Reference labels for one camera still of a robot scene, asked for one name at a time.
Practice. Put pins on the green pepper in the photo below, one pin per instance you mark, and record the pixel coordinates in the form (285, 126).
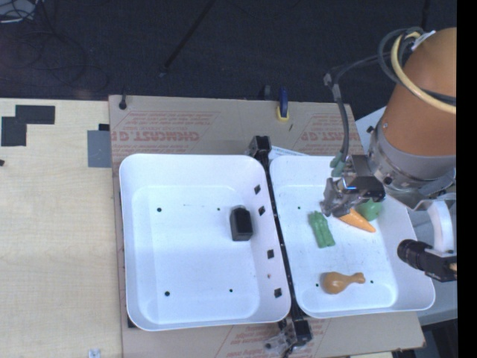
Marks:
(370, 210)

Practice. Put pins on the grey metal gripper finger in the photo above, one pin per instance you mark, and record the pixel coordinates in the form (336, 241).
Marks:
(329, 196)
(344, 207)

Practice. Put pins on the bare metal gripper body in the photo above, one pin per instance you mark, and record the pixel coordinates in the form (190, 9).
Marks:
(365, 189)

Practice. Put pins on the black cylinder on white bracket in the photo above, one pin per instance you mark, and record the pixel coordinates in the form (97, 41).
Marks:
(417, 255)

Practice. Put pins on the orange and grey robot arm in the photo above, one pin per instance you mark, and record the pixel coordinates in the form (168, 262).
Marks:
(421, 114)

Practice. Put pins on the brown chicken drumstick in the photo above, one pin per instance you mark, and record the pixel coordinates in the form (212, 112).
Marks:
(337, 282)

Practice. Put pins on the orange carrot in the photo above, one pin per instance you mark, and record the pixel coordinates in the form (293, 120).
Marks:
(359, 222)

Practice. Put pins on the white plastic tray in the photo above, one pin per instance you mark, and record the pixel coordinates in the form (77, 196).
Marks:
(194, 259)
(357, 259)

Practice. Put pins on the brown cardboard board red print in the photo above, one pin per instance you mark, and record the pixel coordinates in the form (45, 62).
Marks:
(208, 129)

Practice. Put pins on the black bottle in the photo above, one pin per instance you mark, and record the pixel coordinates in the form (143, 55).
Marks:
(241, 225)

